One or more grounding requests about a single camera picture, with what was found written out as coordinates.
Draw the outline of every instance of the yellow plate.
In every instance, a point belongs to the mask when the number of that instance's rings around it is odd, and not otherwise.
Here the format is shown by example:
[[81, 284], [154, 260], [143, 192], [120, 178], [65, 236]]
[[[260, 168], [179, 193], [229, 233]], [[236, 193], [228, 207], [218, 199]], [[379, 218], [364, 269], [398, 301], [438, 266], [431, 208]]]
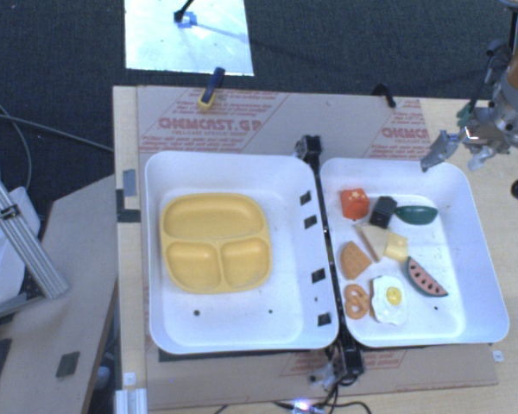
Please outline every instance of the yellow plate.
[[161, 214], [161, 251], [173, 282], [188, 292], [250, 290], [272, 268], [265, 216], [236, 193], [178, 197]]

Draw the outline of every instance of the toy cucumber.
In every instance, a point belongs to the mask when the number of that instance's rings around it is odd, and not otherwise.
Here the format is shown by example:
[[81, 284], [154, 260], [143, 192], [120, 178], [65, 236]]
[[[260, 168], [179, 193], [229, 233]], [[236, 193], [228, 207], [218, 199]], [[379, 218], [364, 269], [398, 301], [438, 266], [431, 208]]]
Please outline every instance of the toy cucumber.
[[429, 296], [443, 298], [449, 293], [416, 260], [407, 260], [407, 274], [419, 290]]
[[395, 209], [395, 214], [405, 223], [425, 225], [438, 215], [437, 209], [425, 205], [404, 205]]

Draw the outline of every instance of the toy fried egg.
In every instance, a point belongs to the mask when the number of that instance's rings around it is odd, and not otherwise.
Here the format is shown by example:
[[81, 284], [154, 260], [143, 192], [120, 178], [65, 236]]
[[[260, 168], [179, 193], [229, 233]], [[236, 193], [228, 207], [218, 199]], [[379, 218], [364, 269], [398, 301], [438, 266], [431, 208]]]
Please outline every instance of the toy fried egg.
[[382, 323], [403, 325], [407, 321], [407, 296], [403, 284], [393, 276], [380, 276], [372, 281], [372, 309]]

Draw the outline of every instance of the aluminum profile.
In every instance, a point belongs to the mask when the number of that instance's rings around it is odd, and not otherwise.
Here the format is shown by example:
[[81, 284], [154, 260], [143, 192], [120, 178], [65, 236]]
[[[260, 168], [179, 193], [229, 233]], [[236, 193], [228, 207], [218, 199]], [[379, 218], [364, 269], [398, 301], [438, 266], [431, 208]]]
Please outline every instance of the aluminum profile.
[[0, 180], [0, 227], [25, 263], [42, 294], [46, 298], [56, 298], [67, 290], [68, 284], [54, 268], [52, 261], [27, 225], [25, 218], [20, 213], [4, 216], [6, 210], [12, 210], [15, 207], [16, 205]]

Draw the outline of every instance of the egg yolk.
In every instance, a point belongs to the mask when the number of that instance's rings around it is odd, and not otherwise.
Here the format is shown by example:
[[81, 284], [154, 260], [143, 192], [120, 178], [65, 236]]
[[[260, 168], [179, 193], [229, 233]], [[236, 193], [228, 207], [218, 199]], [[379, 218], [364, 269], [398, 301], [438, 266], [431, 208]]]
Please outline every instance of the egg yolk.
[[386, 291], [386, 299], [392, 305], [399, 305], [401, 303], [401, 291], [399, 288], [390, 286]]

